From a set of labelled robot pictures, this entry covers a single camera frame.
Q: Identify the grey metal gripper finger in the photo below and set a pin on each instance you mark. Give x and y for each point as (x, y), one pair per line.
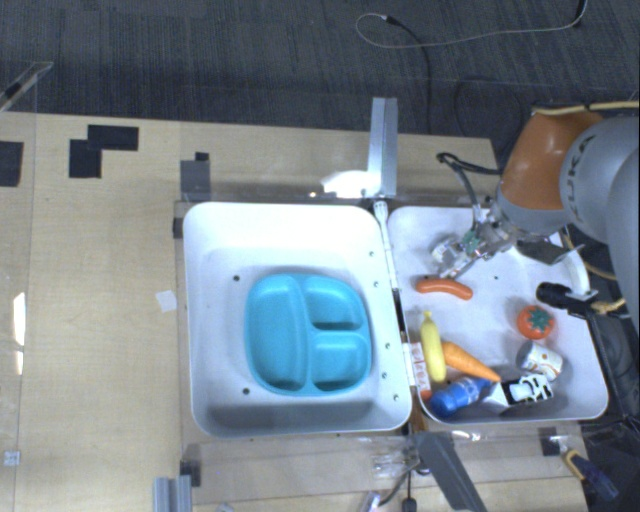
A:
(456, 268)
(446, 249)

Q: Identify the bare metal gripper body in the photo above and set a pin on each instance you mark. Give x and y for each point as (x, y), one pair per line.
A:
(491, 236)

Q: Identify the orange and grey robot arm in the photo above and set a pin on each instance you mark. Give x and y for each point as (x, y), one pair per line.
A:
(597, 165)

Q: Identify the orange sausage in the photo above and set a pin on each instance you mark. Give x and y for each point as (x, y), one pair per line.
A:
(442, 287)

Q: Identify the white plastic tray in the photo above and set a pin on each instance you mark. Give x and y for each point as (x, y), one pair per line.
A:
(492, 320)
(225, 235)

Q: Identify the yellow banana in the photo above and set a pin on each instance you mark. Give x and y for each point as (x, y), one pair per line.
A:
(433, 347)

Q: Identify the orange carrot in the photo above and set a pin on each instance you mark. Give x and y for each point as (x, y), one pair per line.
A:
(465, 361)

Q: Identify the orange tomato with green top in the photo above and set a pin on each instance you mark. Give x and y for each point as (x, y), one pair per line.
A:
(535, 324)

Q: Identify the white packet with red print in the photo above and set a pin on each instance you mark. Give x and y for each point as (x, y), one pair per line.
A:
(419, 367)

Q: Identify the blue bottle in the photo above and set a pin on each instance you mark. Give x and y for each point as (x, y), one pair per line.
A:
(452, 398)

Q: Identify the black and white carton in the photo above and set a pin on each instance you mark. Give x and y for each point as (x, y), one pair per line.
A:
(525, 390)

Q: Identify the blue divided plate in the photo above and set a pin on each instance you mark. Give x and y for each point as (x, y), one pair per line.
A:
(280, 335)

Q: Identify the black cylinder on white bracket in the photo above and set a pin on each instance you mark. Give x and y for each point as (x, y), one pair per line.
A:
(562, 296)

